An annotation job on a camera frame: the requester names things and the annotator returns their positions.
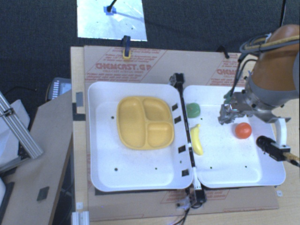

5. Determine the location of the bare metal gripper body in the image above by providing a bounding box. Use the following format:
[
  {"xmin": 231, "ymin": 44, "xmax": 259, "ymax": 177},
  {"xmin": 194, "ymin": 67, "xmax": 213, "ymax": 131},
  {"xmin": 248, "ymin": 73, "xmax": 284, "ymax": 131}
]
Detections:
[{"xmin": 221, "ymin": 91, "xmax": 292, "ymax": 124}]

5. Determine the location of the orange round fruit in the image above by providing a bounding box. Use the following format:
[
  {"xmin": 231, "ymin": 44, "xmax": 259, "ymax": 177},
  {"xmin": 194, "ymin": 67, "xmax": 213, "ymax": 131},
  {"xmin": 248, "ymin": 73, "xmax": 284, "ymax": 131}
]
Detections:
[{"xmin": 235, "ymin": 122, "xmax": 253, "ymax": 139}]

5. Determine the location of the green round toy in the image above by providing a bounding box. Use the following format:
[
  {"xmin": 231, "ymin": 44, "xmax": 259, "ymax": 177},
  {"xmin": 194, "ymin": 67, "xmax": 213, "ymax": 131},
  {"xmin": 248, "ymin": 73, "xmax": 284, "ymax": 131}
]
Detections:
[{"xmin": 186, "ymin": 102, "xmax": 201, "ymax": 119}]

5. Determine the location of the yellow banana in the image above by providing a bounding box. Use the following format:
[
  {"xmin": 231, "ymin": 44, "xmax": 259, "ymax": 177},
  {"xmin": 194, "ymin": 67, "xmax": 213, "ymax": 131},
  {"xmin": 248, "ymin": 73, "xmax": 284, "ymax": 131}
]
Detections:
[{"xmin": 189, "ymin": 123, "xmax": 204, "ymax": 156}]

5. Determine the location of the thin black and white rod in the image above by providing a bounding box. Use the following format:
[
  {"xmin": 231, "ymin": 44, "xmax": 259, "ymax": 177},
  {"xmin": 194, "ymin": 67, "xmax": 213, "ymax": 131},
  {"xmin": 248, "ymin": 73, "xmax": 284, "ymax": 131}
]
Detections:
[{"xmin": 177, "ymin": 83, "xmax": 203, "ymax": 190}]

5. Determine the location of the white plastic tray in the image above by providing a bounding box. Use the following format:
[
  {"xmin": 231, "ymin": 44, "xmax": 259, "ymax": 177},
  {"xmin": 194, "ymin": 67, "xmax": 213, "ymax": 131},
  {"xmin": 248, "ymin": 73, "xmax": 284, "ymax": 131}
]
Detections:
[
  {"xmin": 182, "ymin": 85, "xmax": 287, "ymax": 189},
  {"xmin": 87, "ymin": 81, "xmax": 194, "ymax": 193}
]

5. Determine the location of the yellow divided plate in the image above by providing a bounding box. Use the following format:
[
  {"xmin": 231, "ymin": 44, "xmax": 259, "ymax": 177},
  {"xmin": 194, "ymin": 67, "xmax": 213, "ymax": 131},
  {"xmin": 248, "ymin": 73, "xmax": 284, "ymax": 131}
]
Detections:
[{"xmin": 116, "ymin": 96, "xmax": 175, "ymax": 151}]

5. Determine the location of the brown cardboard board, red print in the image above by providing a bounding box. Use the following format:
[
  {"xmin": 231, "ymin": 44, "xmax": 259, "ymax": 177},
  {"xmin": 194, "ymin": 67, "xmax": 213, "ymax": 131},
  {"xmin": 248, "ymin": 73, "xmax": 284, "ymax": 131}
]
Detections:
[{"xmin": 83, "ymin": 45, "xmax": 280, "ymax": 222}]

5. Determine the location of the black block with thin wires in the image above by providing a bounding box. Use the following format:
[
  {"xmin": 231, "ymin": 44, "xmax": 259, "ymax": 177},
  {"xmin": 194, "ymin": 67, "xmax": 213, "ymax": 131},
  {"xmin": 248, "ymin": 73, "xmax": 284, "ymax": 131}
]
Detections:
[
  {"xmin": 169, "ymin": 73, "xmax": 186, "ymax": 88},
  {"xmin": 189, "ymin": 189, "xmax": 207, "ymax": 209}
]

